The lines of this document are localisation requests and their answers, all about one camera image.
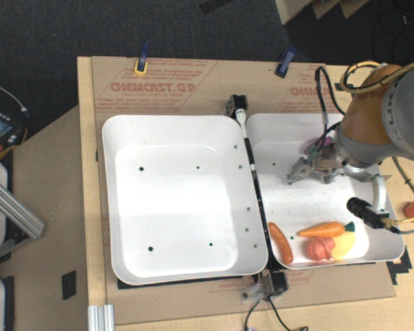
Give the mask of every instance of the wooden table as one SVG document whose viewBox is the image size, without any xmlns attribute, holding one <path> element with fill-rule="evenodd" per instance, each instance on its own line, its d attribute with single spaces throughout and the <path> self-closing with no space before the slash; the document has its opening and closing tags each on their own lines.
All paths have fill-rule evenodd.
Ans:
<svg viewBox="0 0 414 331">
<path fill-rule="evenodd" d="M 81 131 L 81 158 L 83 169 L 84 218 L 86 228 L 86 265 L 88 305 L 107 304 L 99 173 L 95 161 L 97 139 L 95 136 L 95 109 L 92 81 L 92 59 L 77 60 L 79 86 L 79 115 Z M 345 67 L 328 66 L 328 72 L 338 79 Z M 405 171 L 414 180 L 414 162 L 402 160 Z M 387 181 L 388 193 L 396 212 L 405 203 L 413 201 L 412 192 L 405 187 L 391 161 L 382 165 L 383 174 L 393 174 Z M 413 265 L 408 274 L 399 274 L 395 286 L 396 297 L 331 305 L 287 308 L 279 311 L 291 329 L 308 325 L 310 330 L 414 330 L 414 234 L 404 237 Z M 118 325 L 117 331 L 127 330 L 242 330 L 245 314 L 235 313 L 193 319 L 178 319 L 154 323 Z M 252 314 L 251 325 L 256 330 L 281 330 L 273 311 Z"/>
</svg>

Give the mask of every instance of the toy carrot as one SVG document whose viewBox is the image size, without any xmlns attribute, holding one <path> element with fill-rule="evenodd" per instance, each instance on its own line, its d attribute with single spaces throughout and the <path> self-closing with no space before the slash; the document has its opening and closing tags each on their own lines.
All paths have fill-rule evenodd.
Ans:
<svg viewBox="0 0 414 331">
<path fill-rule="evenodd" d="M 293 252 L 291 251 L 290 244 L 288 243 L 284 233 L 282 233 L 279 227 L 273 222 L 268 222 L 268 230 L 270 231 L 270 236 L 275 241 L 276 246 L 281 253 L 282 262 L 285 264 L 292 263 Z"/>
<path fill-rule="evenodd" d="M 300 237 L 338 237 L 345 230 L 353 230 L 354 224 L 350 222 L 347 225 L 343 225 L 340 222 L 325 222 L 313 227 L 301 230 L 297 233 Z"/>
</svg>

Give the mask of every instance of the empty white tray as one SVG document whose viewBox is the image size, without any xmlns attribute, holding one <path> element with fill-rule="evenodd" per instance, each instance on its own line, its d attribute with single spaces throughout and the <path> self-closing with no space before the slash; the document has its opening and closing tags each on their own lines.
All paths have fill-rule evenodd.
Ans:
<svg viewBox="0 0 414 331">
<path fill-rule="evenodd" d="M 330 114 L 330 124 L 342 117 Z M 385 229 L 374 230 L 346 208 L 351 197 L 373 202 L 373 187 L 350 177 L 338 176 L 330 184 L 323 184 L 317 174 L 288 185 L 287 175 L 306 146 L 322 135 L 320 114 L 255 114 L 247 122 L 248 137 L 255 155 L 255 164 L 262 192 L 267 222 L 276 223 L 286 235 L 294 260 L 288 268 L 302 269 L 325 265 L 369 263 L 398 259 L 404 251 L 401 235 Z M 372 174 L 379 173 L 377 166 Z M 386 209 L 395 219 L 389 198 Z M 297 232 L 326 221 L 355 223 L 356 241 L 344 260 L 313 261 L 305 255 L 307 238 Z M 279 252 L 272 243 L 280 262 Z"/>
<path fill-rule="evenodd" d="M 234 120 L 118 115 L 102 138 L 119 279 L 144 285 L 264 269 L 264 230 Z"/>
</svg>

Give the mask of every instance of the black carpet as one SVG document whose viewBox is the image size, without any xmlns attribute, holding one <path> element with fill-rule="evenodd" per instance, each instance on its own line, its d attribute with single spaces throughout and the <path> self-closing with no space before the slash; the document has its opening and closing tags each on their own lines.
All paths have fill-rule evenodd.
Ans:
<svg viewBox="0 0 414 331">
<path fill-rule="evenodd" d="M 349 19 L 309 6 L 285 26 L 275 0 L 0 0 L 0 86 L 37 132 L 77 104 L 78 56 L 136 56 L 144 39 L 150 57 L 276 61 L 292 45 L 295 61 L 407 63 L 414 0 L 372 0 Z M 1 92 L 0 104 L 19 110 Z"/>
</svg>

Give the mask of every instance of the blue clamp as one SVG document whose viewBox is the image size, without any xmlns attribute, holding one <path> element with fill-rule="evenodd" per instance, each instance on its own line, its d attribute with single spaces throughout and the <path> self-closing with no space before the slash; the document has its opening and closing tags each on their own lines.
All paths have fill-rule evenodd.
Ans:
<svg viewBox="0 0 414 331">
<path fill-rule="evenodd" d="M 295 57 L 296 53 L 297 51 L 295 47 L 289 46 L 287 47 L 287 49 L 285 49 L 284 53 L 279 58 L 281 62 L 279 63 L 275 71 L 275 74 L 277 76 L 284 78 L 287 75 L 288 66 Z"/>
<path fill-rule="evenodd" d="M 147 53 L 149 51 L 150 41 L 143 41 L 141 45 L 141 54 L 135 63 L 135 74 L 143 75 L 147 71 Z"/>
</svg>

